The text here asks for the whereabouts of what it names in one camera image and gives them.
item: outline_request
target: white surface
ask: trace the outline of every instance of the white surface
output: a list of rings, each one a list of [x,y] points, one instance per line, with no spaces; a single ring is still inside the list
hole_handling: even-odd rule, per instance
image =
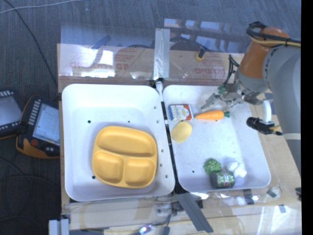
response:
[[[167,116],[170,116],[170,104],[190,104],[197,115],[205,100],[217,91],[217,87],[211,86],[167,86],[163,91]],[[178,179],[185,190],[201,193],[225,190],[211,186],[203,168],[209,158],[218,160],[222,168],[231,161],[245,165],[245,178],[236,178],[235,185],[228,190],[262,188],[269,184],[270,171],[257,131],[246,124],[250,116],[248,104],[236,105],[231,108],[230,118],[218,121],[194,118],[189,121],[193,127],[189,138],[182,143],[172,140]],[[177,123],[169,119],[170,131]]]
[[[70,198],[93,201],[171,193],[175,179],[156,90],[148,86],[72,84],[63,90],[62,108],[65,188]],[[155,138],[157,168],[149,186],[121,188],[92,178],[94,140],[97,133],[109,125],[136,128]]]

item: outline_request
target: tape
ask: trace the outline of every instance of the tape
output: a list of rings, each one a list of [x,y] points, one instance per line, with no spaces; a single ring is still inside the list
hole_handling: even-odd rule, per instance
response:
[[[86,211],[87,211],[87,208],[89,207],[89,205],[90,205],[90,203],[84,204],[81,207],[81,210],[79,211],[79,228],[81,230],[87,228],[86,221],[85,221],[85,215],[86,215]]]
[[[301,140],[301,133],[285,133],[285,140]]]
[[[156,29],[153,78],[168,78],[170,64],[170,30]]]
[[[279,205],[278,207],[279,207],[280,213],[285,213],[286,212],[285,205]]]
[[[246,203],[248,205],[254,205],[251,189],[244,189],[243,192],[244,192],[244,198],[245,198]]]

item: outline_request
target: cable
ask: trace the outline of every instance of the cable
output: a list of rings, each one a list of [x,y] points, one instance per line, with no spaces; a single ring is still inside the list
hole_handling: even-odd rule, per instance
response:
[[[169,216],[168,216],[168,221],[167,221],[167,223],[166,223],[166,226],[169,225],[169,223],[170,223],[170,221],[171,221],[171,217],[172,217],[172,214],[169,214]]]
[[[9,178],[25,178],[25,179],[37,179],[37,180],[41,180],[41,181],[44,181],[45,183],[48,183],[49,185],[51,185],[57,192],[58,194],[60,194],[60,190],[55,186],[53,185],[49,180],[47,179],[44,179],[44,178],[41,178],[41,177],[37,177],[37,176],[33,176],[33,175],[24,175],[16,166],[14,166],[12,163],[8,162],[7,160],[3,159],[3,158],[0,158],[0,161],[2,161],[3,163],[5,163],[6,165],[12,167],[13,169],[15,169],[19,175],[11,175],[11,176],[8,176],[7,173],[8,173],[8,170],[6,171],[5,173],[5,176],[0,178],[0,181],[4,181],[4,183],[6,184],[6,180],[9,179]],[[28,196],[26,198],[26,201],[24,203],[24,205],[22,206],[22,208],[18,211],[18,213],[16,215],[14,215],[10,209],[9,209],[9,205],[8,205],[8,202],[7,202],[7,199],[5,198],[5,204],[6,204],[6,207],[8,209],[8,212],[9,212],[9,216],[8,217],[5,217],[5,218],[2,218],[0,219],[0,223],[1,222],[4,222],[4,221],[7,221],[7,220],[12,220],[12,219],[27,219],[27,220],[30,220],[32,221],[37,227],[38,229],[27,229],[29,231],[32,231],[32,232],[42,232],[42,231],[46,231],[47,228],[41,228],[40,225],[32,218],[28,217],[28,216],[22,216],[20,215],[30,197],[30,192],[31,192],[31,188],[32,188],[32,184],[33,184],[33,181],[31,180],[30,182],[30,186],[29,186],[29,192],[28,192]]]
[[[175,49],[175,45],[177,45],[178,43],[193,43],[195,45],[197,45],[197,47],[205,49],[206,51],[212,52],[212,50],[210,50],[209,48],[205,47],[204,45],[196,42],[196,41],[192,41],[190,39],[184,38],[182,36],[177,36],[177,37],[173,37],[170,39],[170,42],[176,42],[175,44],[172,45],[171,49]]]
[[[3,0],[3,1],[5,1],[8,5],[10,5],[13,9],[15,9],[15,7],[14,7],[9,1],[7,1],[7,0]],[[17,10],[16,10],[15,12],[18,14],[20,20],[22,21],[22,23],[24,24],[24,26],[26,27],[26,29],[29,31],[29,33],[30,33],[30,35],[32,36],[32,38],[34,39],[34,42],[35,42],[35,44],[36,44],[36,46],[37,46],[37,48],[38,48],[38,50],[39,50],[39,52],[40,52],[41,57],[42,57],[43,60],[44,60],[45,65],[46,65],[47,68],[48,68],[48,71],[49,71],[49,73],[50,73],[50,75],[51,75],[51,77],[52,77],[52,79],[53,79],[53,82],[54,82],[54,84],[56,85],[56,87],[58,87],[57,81],[56,81],[56,79],[54,78],[54,76],[53,76],[53,74],[52,74],[52,70],[51,70],[51,68],[50,68],[50,65],[48,64],[48,62],[47,62],[47,60],[46,60],[46,58],[45,58],[45,56],[44,56],[44,53],[43,53],[43,51],[41,50],[41,48],[40,48],[40,46],[39,46],[39,43],[38,43],[38,41],[37,41],[35,35],[34,35],[33,32],[30,30],[30,28],[28,27],[28,25],[25,23],[24,19],[21,17],[21,15],[19,14],[19,12],[18,12]]]
[[[0,14],[12,11],[12,10],[20,10],[20,9],[29,9],[29,8],[43,8],[43,7],[49,7],[49,6],[56,6],[60,4],[70,3],[70,2],[78,2],[78,1],[87,1],[87,0],[69,0],[64,2],[57,2],[57,3],[51,3],[51,4],[44,4],[44,5],[33,5],[33,6],[22,6],[22,7],[16,7],[9,10],[1,11]]]
[[[235,61],[235,59],[231,55],[229,55],[228,59],[229,59],[228,74],[226,81],[223,83],[224,86],[226,86],[231,75],[234,73],[234,66],[239,67],[239,64]]]
[[[246,33],[249,35],[252,41],[260,43],[260,44],[292,45],[292,46],[301,47],[300,40],[295,40],[292,38],[269,35],[269,34],[264,34],[264,33],[253,31],[254,28],[264,29],[266,27],[267,26],[261,22],[250,23],[248,28],[246,29]]]
[[[149,47],[147,45],[129,45],[127,48],[145,48],[145,49],[151,49],[152,47]]]
[[[37,176],[32,176],[32,175],[11,175],[11,176],[6,176],[6,177],[2,177],[0,178],[0,181],[5,180],[7,178],[31,178],[31,179],[37,179],[37,180],[41,180],[46,182],[47,184],[51,185],[58,193],[60,193],[60,189],[58,189],[54,184],[52,184],[49,180],[41,178],[41,177],[37,177]]]
[[[269,40],[258,40],[254,37],[251,37],[251,40],[256,42],[256,43],[259,43],[259,44],[277,44],[277,45],[291,45],[291,46],[297,46],[297,47],[301,47],[301,44],[299,43],[294,43],[294,42],[291,42],[291,41],[269,41]]]

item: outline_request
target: gray carpet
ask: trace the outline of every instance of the gray carpet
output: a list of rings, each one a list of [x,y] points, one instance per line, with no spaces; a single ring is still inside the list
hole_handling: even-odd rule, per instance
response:
[[[66,0],[0,0],[0,11],[11,9],[7,2],[20,7],[61,1]],[[18,91],[24,102],[34,94],[56,99],[56,46],[94,43],[88,33],[92,25],[125,29],[133,42],[138,38],[137,44],[150,44],[149,35],[140,39],[141,32],[163,28],[165,19],[227,23],[233,34],[242,36],[238,52],[245,51],[245,30],[255,21],[301,38],[301,0],[87,0],[17,11],[37,43],[16,11],[0,14],[0,89]],[[83,33],[74,34],[74,28]],[[59,160],[25,156],[16,150],[15,138],[0,140],[0,158],[0,234],[48,234],[48,221],[61,213]],[[41,179],[3,179],[19,173]]]

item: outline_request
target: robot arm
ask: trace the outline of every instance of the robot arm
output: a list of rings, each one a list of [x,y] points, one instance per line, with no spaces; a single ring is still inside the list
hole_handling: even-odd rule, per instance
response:
[[[201,109],[207,110],[217,101],[228,111],[237,103],[261,105],[264,102],[257,96],[270,89],[280,127],[301,175],[301,42],[260,22],[250,24],[247,34],[253,41],[241,63],[229,59],[238,67],[234,83],[228,83],[227,78],[219,94],[211,95]],[[273,131],[272,122],[262,119],[251,117],[247,124],[264,134],[281,134]]]

